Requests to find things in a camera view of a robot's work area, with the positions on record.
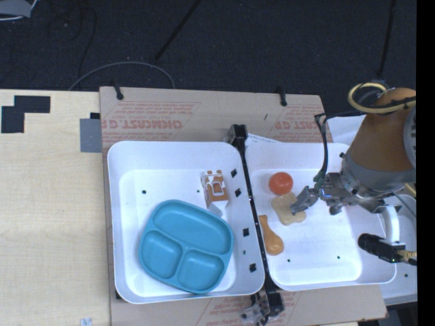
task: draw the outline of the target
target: blue plate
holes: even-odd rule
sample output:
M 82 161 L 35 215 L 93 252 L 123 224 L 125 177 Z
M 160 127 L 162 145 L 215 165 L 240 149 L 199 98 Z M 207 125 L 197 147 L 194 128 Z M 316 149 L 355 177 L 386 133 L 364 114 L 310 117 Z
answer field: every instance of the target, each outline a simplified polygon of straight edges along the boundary
M 139 261 L 154 278 L 192 293 L 215 289 L 225 275 L 234 235 L 220 217 L 180 200 L 160 203 L 139 244 Z

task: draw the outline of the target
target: white cable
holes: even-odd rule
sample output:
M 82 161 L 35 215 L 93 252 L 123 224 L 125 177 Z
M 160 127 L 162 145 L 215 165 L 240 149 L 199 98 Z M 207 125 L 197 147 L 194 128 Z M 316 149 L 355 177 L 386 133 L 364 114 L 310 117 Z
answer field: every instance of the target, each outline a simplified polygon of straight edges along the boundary
M 38 1 L 39 1 L 39 0 L 33 0 L 33 3 L 32 3 L 32 5 L 31 5 L 31 7 L 30 7 L 30 11 L 31 11 L 31 12 L 32 12 L 33 8 L 36 6 L 36 4 L 37 4 Z M 23 19 L 23 18 L 24 18 L 24 16 L 16 16 L 16 17 L 0 18 L 0 22 L 7 21 L 7 20 L 19 20 L 19 19 Z

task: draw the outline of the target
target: red tomato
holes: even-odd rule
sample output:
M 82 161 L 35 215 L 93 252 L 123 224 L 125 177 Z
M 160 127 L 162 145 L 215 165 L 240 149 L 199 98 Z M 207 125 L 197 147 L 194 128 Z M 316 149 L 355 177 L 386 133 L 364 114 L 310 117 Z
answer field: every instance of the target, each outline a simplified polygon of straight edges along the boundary
M 269 188 L 278 196 L 287 194 L 293 188 L 293 178 L 283 171 L 275 173 L 269 179 Z

